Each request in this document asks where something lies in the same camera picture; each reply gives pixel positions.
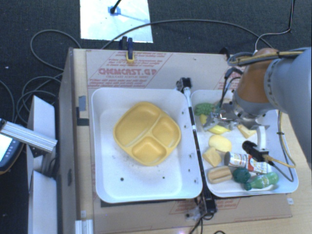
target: gray robot arm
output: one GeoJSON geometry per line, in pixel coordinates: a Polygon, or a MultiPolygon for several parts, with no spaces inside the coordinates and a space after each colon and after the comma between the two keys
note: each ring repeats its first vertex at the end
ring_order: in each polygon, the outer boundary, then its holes
{"type": "Polygon", "coordinates": [[[237,91],[233,101],[249,117],[257,118],[272,109],[287,113],[311,167],[311,48],[295,59],[272,61],[264,75],[264,90],[268,103],[243,100],[237,91]]]}

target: wooden table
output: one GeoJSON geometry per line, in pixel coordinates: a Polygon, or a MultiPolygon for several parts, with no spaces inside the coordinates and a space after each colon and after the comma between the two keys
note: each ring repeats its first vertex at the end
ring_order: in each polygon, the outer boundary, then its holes
{"type": "MultiPolygon", "coordinates": [[[[75,88],[76,100],[79,95],[85,95],[87,79],[86,79],[86,56],[85,50],[74,50],[74,67],[75,67],[75,88]]],[[[80,117],[88,117],[88,112],[81,112],[80,117]]],[[[287,115],[284,115],[282,120],[282,128],[286,136],[287,144],[297,167],[296,172],[299,180],[298,189],[292,194],[287,195],[291,198],[291,218],[269,219],[228,224],[204,225],[203,233],[213,234],[217,230],[222,230],[226,234],[250,234],[250,233],[309,233],[312,230],[312,177],[311,170],[306,162],[298,141],[294,135],[292,127],[287,115]]],[[[79,196],[80,208],[86,211],[86,218],[93,218],[92,198],[92,179],[90,174],[85,174],[84,171],[91,170],[90,153],[83,152],[85,147],[89,146],[89,127],[80,126],[77,129],[78,139],[78,167],[79,167],[79,196]]],[[[184,234],[190,231],[187,228],[164,229],[154,231],[132,232],[130,234],[184,234]]]]}

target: green toy vegetable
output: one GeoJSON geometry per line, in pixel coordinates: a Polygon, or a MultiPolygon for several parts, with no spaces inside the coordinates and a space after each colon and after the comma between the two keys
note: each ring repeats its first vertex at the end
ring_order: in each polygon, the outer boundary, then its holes
{"type": "Polygon", "coordinates": [[[207,103],[207,102],[200,103],[195,106],[194,114],[196,116],[209,115],[210,112],[214,110],[214,108],[215,106],[211,103],[207,103]]]}
{"type": "Polygon", "coordinates": [[[245,184],[251,175],[246,168],[239,167],[233,172],[233,178],[238,183],[245,184]]]}

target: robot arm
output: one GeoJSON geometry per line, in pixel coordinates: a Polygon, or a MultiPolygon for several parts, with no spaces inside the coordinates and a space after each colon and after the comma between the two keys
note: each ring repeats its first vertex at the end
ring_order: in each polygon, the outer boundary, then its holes
{"type": "MultiPolygon", "coordinates": [[[[263,49],[256,54],[277,52],[263,49]]],[[[311,48],[295,59],[279,58],[248,66],[234,93],[240,117],[257,118],[278,109],[289,115],[311,167],[311,48]]]]}

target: yellow plastic plate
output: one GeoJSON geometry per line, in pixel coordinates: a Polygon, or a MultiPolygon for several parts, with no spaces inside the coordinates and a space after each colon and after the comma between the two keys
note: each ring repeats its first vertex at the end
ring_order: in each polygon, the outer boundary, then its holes
{"type": "Polygon", "coordinates": [[[176,122],[149,102],[130,108],[116,123],[113,133],[116,143],[146,166],[163,162],[181,140],[176,122]]]}

